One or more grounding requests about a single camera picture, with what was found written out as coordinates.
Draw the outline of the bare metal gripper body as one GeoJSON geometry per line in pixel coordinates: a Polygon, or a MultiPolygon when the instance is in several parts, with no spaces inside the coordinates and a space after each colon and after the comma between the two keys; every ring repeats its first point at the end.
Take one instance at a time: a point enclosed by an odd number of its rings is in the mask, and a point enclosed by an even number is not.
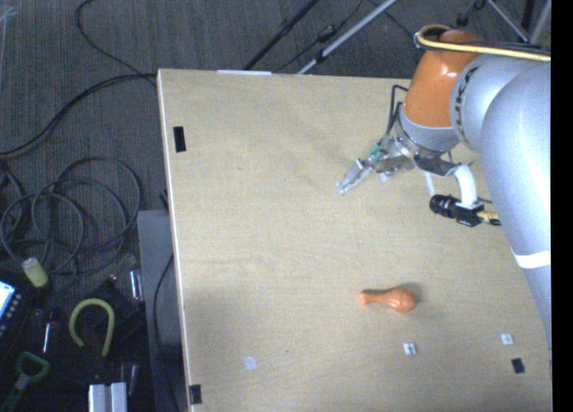
{"type": "Polygon", "coordinates": [[[385,133],[372,148],[371,168],[389,176],[414,168],[435,173],[441,165],[441,157],[447,152],[444,146],[436,150],[424,147],[406,133],[385,133]]]}

